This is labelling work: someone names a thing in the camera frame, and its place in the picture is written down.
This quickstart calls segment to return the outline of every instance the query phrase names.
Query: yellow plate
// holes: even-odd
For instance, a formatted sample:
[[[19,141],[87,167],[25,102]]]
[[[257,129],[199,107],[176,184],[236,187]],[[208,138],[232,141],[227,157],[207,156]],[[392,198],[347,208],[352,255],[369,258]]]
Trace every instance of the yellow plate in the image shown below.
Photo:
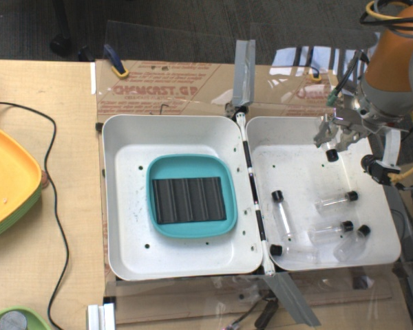
[[[41,168],[18,142],[0,129],[0,223],[39,189]]]

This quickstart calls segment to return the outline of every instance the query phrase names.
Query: light wood tabletop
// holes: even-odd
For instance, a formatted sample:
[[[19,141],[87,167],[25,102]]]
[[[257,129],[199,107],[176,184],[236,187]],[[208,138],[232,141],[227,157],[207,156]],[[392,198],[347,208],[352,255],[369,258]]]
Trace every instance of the light wood tabletop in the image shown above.
[[[57,125],[47,168],[58,192],[58,217],[69,243],[70,261],[52,305],[52,318],[64,330],[86,329],[87,306],[101,305],[105,295],[100,134],[95,129],[96,96],[91,92],[90,70],[89,63],[0,60],[0,101],[41,111]],[[48,120],[0,105],[0,129],[43,168],[53,131]],[[47,306],[64,263],[65,246],[49,185],[24,217],[0,234],[0,311],[23,305],[48,321]],[[385,269],[375,281],[376,291],[368,290],[366,298],[342,294],[337,301],[339,295],[332,294],[331,302],[322,302],[318,290],[308,289],[305,297],[321,321],[321,329],[412,329],[398,278]],[[297,282],[306,288],[306,278],[298,277]],[[129,306],[145,306],[141,302],[141,298],[120,299],[119,318],[126,318]],[[261,309],[242,322],[242,330],[254,329],[254,317]],[[240,315],[136,322],[119,328],[221,329]],[[295,324],[282,308],[271,327],[308,329]]]

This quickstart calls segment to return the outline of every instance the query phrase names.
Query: white plastic tray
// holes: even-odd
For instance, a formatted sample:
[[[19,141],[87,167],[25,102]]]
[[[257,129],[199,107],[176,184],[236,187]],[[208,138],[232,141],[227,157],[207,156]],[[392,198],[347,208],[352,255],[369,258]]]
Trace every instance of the white plastic tray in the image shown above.
[[[116,115],[103,127],[108,259],[123,280],[245,274],[262,262],[240,130],[220,116]],[[168,154],[219,157],[231,171],[237,223],[226,234],[175,239],[149,217],[147,168]]]
[[[352,144],[339,153],[338,161],[330,163],[324,150],[313,144],[315,124],[314,118],[257,117],[246,126],[269,243],[281,244],[273,218],[271,193],[275,190],[283,192],[291,223],[301,231],[297,237],[300,245],[312,246],[306,231],[322,221],[349,219],[355,229],[362,224],[370,226],[371,233],[364,253],[348,262],[341,263],[333,256],[337,243],[319,246],[317,264],[286,256],[274,256],[273,260],[291,271],[393,263],[401,253],[401,244],[390,208],[383,187],[361,167],[362,157],[372,153],[368,141]],[[318,198],[350,190],[357,191],[359,199],[349,209],[326,216],[317,212],[314,202]]]

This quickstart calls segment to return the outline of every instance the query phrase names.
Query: clear plastic sheet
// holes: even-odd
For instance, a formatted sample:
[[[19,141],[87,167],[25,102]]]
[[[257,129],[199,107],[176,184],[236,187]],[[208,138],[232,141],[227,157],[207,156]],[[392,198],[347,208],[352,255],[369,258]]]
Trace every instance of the clear plastic sheet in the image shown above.
[[[371,54],[377,37],[364,30],[307,27],[290,35],[276,25],[252,24],[255,93],[247,117],[330,112],[327,95],[349,55],[356,49]],[[98,122],[122,113],[234,115],[235,38],[110,21],[106,43],[130,74],[121,80],[109,59],[98,60]],[[360,65],[350,79],[352,86],[363,71]],[[281,295],[273,292],[260,268],[251,274],[120,279],[107,258],[103,174],[101,192],[105,302],[116,303],[119,329],[413,329],[413,214],[396,190],[385,192],[401,241],[395,263],[296,272],[276,267],[275,277],[283,280],[277,284],[283,287]],[[261,327],[263,318],[268,321]]]

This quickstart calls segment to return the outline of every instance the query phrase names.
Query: black bottle cap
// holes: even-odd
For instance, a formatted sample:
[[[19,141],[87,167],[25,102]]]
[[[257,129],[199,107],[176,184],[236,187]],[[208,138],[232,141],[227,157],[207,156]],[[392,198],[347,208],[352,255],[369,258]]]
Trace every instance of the black bottle cap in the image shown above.
[[[326,151],[326,157],[329,162],[336,162],[338,160],[338,152],[336,149],[329,149]]]
[[[353,222],[351,222],[350,220],[343,221],[341,223],[341,226],[343,226],[344,232],[353,231]]]
[[[269,247],[269,252],[272,256],[281,256],[283,253],[283,247],[280,245],[271,245]]]
[[[284,200],[283,193],[280,190],[275,190],[271,193],[271,195],[273,196],[274,201],[276,201],[277,203],[281,203]]]
[[[370,233],[370,228],[367,225],[362,225],[358,231],[360,231],[364,236],[367,236]]]
[[[356,193],[354,190],[351,190],[350,192],[346,193],[346,198],[349,199],[349,201],[356,201],[358,200],[358,193]]]

